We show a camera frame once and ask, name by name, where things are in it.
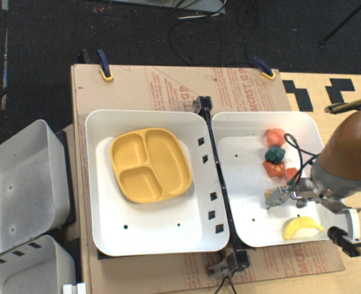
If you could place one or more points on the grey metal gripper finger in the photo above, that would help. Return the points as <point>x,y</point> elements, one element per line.
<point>273,192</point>
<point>276,202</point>

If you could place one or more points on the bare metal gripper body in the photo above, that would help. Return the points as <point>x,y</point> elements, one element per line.
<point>306,191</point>

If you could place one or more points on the brown cardboard board red print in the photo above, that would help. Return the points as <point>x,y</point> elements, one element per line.
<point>155,84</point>

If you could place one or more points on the red packet with yellow stars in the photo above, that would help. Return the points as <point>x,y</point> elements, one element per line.
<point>273,169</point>

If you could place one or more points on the black cylinder on white bracket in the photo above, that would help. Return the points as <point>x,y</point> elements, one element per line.
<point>350,225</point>

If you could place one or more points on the thin black rod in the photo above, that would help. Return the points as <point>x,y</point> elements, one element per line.
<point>221,176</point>

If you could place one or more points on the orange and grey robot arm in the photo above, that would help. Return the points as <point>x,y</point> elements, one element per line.
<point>345,152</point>

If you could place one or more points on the green broccoli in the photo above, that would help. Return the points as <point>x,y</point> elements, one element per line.
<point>274,155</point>

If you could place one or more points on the orange red cube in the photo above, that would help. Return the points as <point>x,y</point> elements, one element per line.
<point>291,174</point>

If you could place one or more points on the yellow divided plate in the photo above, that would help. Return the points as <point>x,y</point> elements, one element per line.
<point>151,164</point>

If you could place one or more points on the salmon pink toy food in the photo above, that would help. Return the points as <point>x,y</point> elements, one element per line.
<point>275,137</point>

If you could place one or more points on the yellow banana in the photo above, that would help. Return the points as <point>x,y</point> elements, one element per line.
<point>299,225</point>

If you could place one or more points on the white plastic tray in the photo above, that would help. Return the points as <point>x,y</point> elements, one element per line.
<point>21,188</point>
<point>247,194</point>
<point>155,225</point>
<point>36,271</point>

